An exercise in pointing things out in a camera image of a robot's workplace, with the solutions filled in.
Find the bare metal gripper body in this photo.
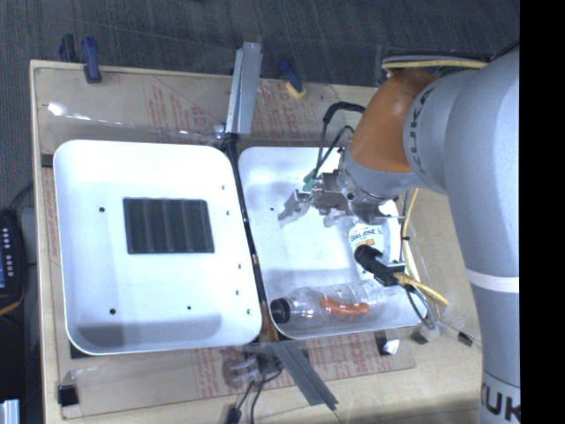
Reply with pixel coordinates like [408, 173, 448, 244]
[310, 171, 389, 225]

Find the white plastic tray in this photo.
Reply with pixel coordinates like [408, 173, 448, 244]
[52, 139, 263, 357]
[237, 145, 429, 341]

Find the white labelled plastic bottle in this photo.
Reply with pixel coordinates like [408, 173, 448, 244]
[324, 213, 391, 282]

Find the clear plastic bottle, black cap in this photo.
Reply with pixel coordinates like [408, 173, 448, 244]
[269, 279, 399, 326]

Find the orange toy carrot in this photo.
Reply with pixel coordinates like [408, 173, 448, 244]
[319, 296, 372, 319]

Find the black ribbed rectangular panel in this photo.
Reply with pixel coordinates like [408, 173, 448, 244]
[122, 197, 215, 256]

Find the brown cardboard board, red print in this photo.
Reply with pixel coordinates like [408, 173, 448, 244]
[34, 65, 418, 420]

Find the black cylinder on white bracket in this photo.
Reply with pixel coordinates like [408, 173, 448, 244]
[353, 201, 407, 288]

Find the black block with thin wires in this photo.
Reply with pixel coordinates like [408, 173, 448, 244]
[256, 352, 284, 374]

